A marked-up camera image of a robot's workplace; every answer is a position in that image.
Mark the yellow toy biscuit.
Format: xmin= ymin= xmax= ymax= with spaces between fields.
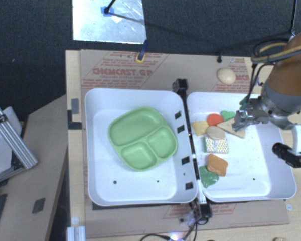
xmin=192 ymin=120 xmax=210 ymax=136

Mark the beige oval bread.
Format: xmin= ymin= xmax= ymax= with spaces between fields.
xmin=216 ymin=67 xmax=237 ymax=85

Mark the orange round toy slice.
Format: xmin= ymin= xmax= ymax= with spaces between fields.
xmin=206 ymin=113 xmax=224 ymax=127

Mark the white plastic tray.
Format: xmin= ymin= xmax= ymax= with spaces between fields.
xmin=84 ymin=87 xmax=199 ymax=207
xmin=187 ymin=91 xmax=297 ymax=203

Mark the green leaf-shaped toy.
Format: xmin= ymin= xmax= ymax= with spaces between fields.
xmin=198 ymin=165 xmax=220 ymax=189

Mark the orange wavy toy piece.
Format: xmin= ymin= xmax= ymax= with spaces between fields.
xmin=206 ymin=153 xmax=228 ymax=177

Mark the brown cardboard board red print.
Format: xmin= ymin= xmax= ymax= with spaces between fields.
xmin=79 ymin=49 xmax=290 ymax=238

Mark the black cylinder on white bracket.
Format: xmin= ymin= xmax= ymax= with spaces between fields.
xmin=272 ymin=124 xmax=301 ymax=168

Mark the patterned green and white packet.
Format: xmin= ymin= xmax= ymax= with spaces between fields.
xmin=203 ymin=137 xmax=230 ymax=154

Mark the tan pizza slice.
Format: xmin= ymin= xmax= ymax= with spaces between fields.
xmin=216 ymin=118 xmax=246 ymax=139

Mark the small green heart-shaped toy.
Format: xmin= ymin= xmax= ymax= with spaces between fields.
xmin=220 ymin=110 xmax=236 ymax=122

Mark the thin black and white rod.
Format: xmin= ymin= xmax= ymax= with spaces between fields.
xmin=178 ymin=89 xmax=207 ymax=206

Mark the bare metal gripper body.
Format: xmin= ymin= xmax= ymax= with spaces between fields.
xmin=247 ymin=98 xmax=301 ymax=130

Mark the green divided plate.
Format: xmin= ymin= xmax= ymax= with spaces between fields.
xmin=107 ymin=106 xmax=179 ymax=172

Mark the beige oval biscuit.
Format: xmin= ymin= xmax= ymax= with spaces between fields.
xmin=206 ymin=126 xmax=226 ymax=140

